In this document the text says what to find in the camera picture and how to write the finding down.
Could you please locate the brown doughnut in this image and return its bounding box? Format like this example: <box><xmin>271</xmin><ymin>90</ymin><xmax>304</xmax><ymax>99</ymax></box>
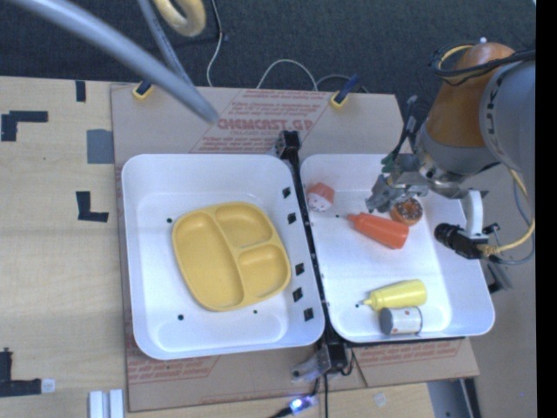
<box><xmin>389</xmin><ymin>197</ymin><xmax>425</xmax><ymax>226</ymax></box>

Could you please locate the yellow divided plate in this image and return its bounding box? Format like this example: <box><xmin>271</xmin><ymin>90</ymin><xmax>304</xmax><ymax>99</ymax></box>
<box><xmin>171</xmin><ymin>201</ymin><xmax>292</xmax><ymax>314</ymax></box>

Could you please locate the black cylinder on white bracket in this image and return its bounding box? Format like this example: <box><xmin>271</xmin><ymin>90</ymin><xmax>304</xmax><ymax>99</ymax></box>
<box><xmin>433</xmin><ymin>189</ymin><xmax>501</xmax><ymax>260</ymax></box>

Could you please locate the black block with thin wires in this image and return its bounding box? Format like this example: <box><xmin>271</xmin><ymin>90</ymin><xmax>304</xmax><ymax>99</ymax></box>
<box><xmin>277</xmin><ymin>130</ymin><xmax>303</xmax><ymax>161</ymax></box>
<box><xmin>324</xmin><ymin>340</ymin><xmax>350</xmax><ymax>373</ymax></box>

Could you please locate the brown cardboard board red print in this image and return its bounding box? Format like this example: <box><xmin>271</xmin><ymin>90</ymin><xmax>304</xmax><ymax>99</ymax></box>
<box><xmin>109</xmin><ymin>83</ymin><xmax>480</xmax><ymax>413</ymax></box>

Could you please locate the small white and grey can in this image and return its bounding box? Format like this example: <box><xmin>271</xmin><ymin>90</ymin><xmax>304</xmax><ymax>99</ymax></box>
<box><xmin>378</xmin><ymin>305</ymin><xmax>424</xmax><ymax>336</ymax></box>

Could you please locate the white plastic tray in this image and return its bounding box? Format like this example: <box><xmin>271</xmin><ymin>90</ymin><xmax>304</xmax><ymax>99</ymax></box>
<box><xmin>120</xmin><ymin>152</ymin><xmax>327</xmax><ymax>361</ymax></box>
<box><xmin>299</xmin><ymin>152</ymin><xmax>496</xmax><ymax>345</ymax></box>

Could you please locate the yellow squeeze bottle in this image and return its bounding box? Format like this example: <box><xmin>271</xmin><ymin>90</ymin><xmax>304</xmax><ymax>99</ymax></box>
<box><xmin>361</xmin><ymin>279</ymin><xmax>429</xmax><ymax>311</ymax></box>

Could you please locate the thin black rod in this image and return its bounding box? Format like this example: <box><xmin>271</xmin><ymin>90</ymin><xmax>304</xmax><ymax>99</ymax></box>
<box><xmin>288</xmin><ymin>154</ymin><xmax>339</xmax><ymax>347</ymax></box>

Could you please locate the orange squeeze bottle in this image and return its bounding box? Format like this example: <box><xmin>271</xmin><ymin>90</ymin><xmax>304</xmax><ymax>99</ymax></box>
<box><xmin>346</xmin><ymin>212</ymin><xmax>411</xmax><ymax>251</ymax></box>

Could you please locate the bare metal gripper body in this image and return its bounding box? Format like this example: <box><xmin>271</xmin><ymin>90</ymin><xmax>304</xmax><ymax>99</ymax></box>
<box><xmin>379</xmin><ymin>152</ymin><xmax>464</xmax><ymax>200</ymax></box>

